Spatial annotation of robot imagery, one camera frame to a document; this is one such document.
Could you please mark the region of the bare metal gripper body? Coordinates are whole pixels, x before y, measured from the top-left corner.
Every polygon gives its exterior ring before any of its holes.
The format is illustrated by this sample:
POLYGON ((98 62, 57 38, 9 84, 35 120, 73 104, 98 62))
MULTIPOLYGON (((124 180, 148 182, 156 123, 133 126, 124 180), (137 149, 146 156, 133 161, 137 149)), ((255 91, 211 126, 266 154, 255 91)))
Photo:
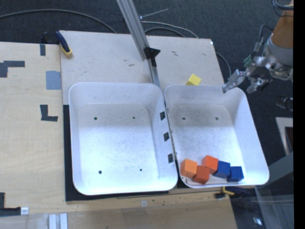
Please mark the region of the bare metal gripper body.
POLYGON ((244 60, 244 67, 245 75, 248 78, 279 79, 293 82, 293 67, 281 63, 273 55, 249 55, 244 60))

